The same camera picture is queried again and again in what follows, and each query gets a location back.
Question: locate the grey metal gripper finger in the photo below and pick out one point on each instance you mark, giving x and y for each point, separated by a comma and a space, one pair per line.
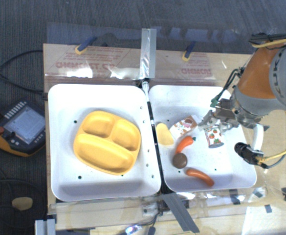
225, 128
205, 119

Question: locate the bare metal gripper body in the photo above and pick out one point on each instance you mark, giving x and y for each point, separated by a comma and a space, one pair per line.
227, 112

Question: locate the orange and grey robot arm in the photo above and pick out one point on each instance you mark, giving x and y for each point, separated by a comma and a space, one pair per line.
257, 77

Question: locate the white can with strawberry print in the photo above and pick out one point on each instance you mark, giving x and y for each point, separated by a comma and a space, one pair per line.
214, 138

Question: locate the white and brown printed carton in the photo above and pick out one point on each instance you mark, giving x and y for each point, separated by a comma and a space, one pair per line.
182, 128

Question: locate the orange toy carrot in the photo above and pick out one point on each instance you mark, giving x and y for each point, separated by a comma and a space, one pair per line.
183, 143

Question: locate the white plastic tray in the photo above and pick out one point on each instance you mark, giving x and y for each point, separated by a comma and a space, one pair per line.
230, 165
64, 141

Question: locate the pale yellow toy bread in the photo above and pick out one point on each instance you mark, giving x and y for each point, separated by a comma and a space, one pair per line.
164, 134

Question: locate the brown round biscuit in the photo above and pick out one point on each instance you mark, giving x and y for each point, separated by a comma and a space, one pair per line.
180, 160

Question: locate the orange toy sausage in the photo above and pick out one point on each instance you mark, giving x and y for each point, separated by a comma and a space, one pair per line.
199, 175

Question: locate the yellow divided plate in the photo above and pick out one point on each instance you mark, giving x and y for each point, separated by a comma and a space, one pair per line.
106, 143

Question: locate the brown cardboard board red print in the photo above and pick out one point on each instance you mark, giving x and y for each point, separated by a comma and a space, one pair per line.
89, 62

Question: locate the pale yellow oval object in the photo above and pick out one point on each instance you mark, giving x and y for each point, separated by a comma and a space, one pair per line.
22, 203

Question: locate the black cylinder on white bracket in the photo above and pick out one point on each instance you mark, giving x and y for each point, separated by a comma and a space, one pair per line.
248, 153

